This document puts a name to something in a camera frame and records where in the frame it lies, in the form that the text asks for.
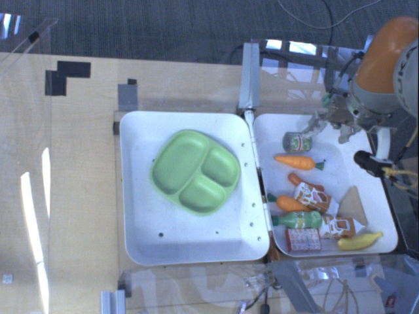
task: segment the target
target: white tray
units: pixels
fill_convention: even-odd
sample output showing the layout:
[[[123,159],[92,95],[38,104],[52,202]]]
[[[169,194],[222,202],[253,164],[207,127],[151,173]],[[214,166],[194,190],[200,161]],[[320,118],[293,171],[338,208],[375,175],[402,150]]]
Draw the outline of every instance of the white tray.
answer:
[[[282,137],[288,131],[302,131],[307,127],[310,116],[290,114],[263,114],[255,120],[259,161],[262,167],[266,192],[275,196],[293,196],[294,186],[288,181],[290,172],[295,172],[310,183],[322,184],[326,193],[340,202],[353,185],[357,186],[368,225],[366,232],[381,231],[383,236],[376,243],[360,251],[341,251],[337,241],[322,239],[322,250],[318,253],[289,253],[285,240],[285,227],[274,227],[274,237],[278,248],[289,256],[336,256],[346,254],[389,253],[397,246],[398,236],[381,180],[374,178],[354,162],[354,154],[359,150],[371,151],[365,132],[351,136],[343,145],[338,143],[339,131],[328,125],[318,136],[313,137],[312,149],[304,153],[316,162],[326,160],[323,171],[313,169],[299,171],[291,169],[273,159],[274,154],[284,153]],[[273,215],[283,215],[275,203],[269,203]]]
[[[241,176],[214,214],[196,216],[161,196],[149,180],[153,159],[179,130],[205,133],[229,149]],[[247,124],[233,114],[131,112],[120,123],[125,244],[130,258],[155,266],[256,260],[269,247]]]

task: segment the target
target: tin can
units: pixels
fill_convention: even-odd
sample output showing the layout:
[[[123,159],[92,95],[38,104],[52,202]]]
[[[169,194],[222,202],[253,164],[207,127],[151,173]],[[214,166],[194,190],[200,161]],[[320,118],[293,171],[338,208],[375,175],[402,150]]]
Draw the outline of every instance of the tin can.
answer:
[[[312,138],[302,133],[286,133],[282,139],[282,147],[286,152],[306,152],[312,148]]]

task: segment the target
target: banana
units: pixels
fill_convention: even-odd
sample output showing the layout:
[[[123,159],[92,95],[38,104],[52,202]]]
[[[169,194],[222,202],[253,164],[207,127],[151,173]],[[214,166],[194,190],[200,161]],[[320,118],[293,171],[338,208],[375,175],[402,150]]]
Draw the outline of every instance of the banana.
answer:
[[[351,238],[341,238],[338,240],[338,247],[340,250],[360,250],[372,245],[376,239],[382,236],[382,232],[375,234],[363,234]]]

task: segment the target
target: green bottle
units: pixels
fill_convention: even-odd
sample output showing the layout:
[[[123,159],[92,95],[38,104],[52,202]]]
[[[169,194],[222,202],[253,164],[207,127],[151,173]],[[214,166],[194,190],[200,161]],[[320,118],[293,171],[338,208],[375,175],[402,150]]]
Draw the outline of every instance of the green bottle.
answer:
[[[321,226],[321,215],[317,211],[291,212],[283,217],[272,215],[271,218],[274,226],[279,224],[288,228],[319,228]]]

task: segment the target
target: green plate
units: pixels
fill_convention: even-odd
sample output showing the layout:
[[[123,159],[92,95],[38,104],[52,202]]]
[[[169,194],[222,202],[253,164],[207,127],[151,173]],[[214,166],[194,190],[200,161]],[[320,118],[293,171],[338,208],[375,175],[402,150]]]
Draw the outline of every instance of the green plate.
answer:
[[[194,130],[174,134],[158,153],[150,171],[151,183],[158,192],[196,215],[218,210],[239,178],[236,157]]]

